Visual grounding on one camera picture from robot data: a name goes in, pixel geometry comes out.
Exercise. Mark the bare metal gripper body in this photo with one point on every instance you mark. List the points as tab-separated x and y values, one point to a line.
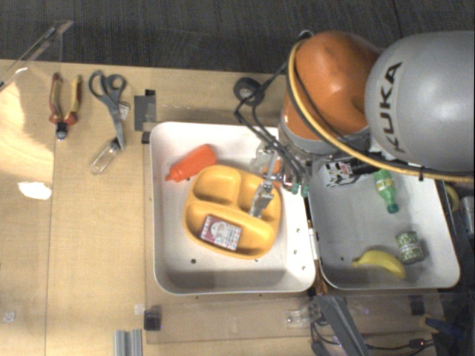
268	159

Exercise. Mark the green plastic bottle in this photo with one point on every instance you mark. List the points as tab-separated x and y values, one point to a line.
386	189

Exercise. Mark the yellow banana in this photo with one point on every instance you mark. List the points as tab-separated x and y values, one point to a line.
382	261

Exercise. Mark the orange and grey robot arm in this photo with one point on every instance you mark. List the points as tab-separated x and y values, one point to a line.
334	87

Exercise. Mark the white plastic tray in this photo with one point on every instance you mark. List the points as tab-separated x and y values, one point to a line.
230	273
356	221

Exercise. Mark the black and white carton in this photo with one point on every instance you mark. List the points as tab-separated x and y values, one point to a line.
339	174

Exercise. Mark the orange plastic bottle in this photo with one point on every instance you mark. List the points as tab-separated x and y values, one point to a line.
193	161

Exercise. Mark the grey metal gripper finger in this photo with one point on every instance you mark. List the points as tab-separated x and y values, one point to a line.
267	193
257	207

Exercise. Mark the yellow divided plate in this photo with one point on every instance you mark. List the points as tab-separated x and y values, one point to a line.
217	187

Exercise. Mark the black tape roll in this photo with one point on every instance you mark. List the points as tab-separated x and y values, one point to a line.
248	92

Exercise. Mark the grey scissors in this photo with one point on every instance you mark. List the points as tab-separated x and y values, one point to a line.
113	102

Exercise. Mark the maroon and white carton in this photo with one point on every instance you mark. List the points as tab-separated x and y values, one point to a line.
220	233

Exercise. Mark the green can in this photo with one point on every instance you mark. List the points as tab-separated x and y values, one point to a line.
409	247

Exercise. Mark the red and yellow pliers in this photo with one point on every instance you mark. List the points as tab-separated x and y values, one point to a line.
55	98

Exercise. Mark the clear plastic bottle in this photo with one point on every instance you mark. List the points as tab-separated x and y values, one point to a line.
104	158

